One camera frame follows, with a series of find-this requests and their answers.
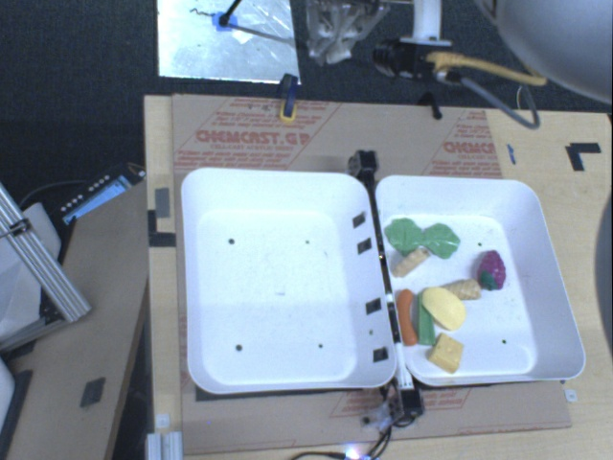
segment dark floor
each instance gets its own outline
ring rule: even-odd
[[[296,37],[306,40],[304,0],[290,1]],[[351,61],[321,68],[300,49],[300,98],[415,104],[431,90],[443,105],[486,106],[462,89],[390,80],[376,72],[375,44],[410,30],[410,11],[394,8],[356,46]],[[0,0],[0,33],[0,181],[15,199],[50,182],[90,179],[119,163],[142,165],[147,94],[276,92],[272,85],[158,77],[156,0]],[[443,0],[443,36],[466,55],[517,65],[471,0]],[[492,79],[486,85],[515,103],[516,86]],[[554,84],[535,90],[534,98],[540,109],[610,112],[610,106]],[[52,205],[62,195],[42,199]],[[139,457],[134,451],[147,420],[146,362],[143,346],[118,459]]]

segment yellow oval toy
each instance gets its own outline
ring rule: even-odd
[[[460,298],[443,287],[427,288],[421,304],[448,331],[457,331],[466,320],[466,307]]]

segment shiny metal sheet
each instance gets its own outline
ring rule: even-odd
[[[162,77],[274,83],[299,76],[289,0],[243,0],[237,26],[218,30],[212,15],[234,0],[157,0]]]

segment white tray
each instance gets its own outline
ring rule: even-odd
[[[563,380],[581,373],[585,353],[540,203],[528,186],[513,180],[391,176],[377,186],[376,199],[382,229],[407,217],[421,228],[444,223],[461,239],[450,259],[431,256],[406,277],[391,277],[395,291],[418,294],[474,278],[481,255],[491,249],[507,269],[503,288],[465,301],[464,325],[445,331],[465,346],[455,374],[428,361],[429,346],[403,348],[416,379],[443,386]],[[392,268],[401,256],[387,239],[385,247]],[[436,326],[436,331],[443,329]]]
[[[183,182],[182,205],[188,365],[198,386],[228,394],[391,379],[375,230],[357,180],[202,169]],[[358,253],[362,242],[371,248]]]

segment yellow cable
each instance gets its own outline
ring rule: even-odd
[[[547,79],[538,75],[531,70],[530,74],[516,72],[506,66],[497,65],[484,59],[478,59],[476,57],[465,57],[459,53],[449,53],[446,51],[434,51],[430,53],[426,60],[430,63],[434,63],[434,71],[446,71],[450,68],[473,68],[475,70],[483,70],[484,72],[497,75],[509,79],[510,81],[517,81],[519,83],[525,83],[526,85],[543,86],[547,83]]]

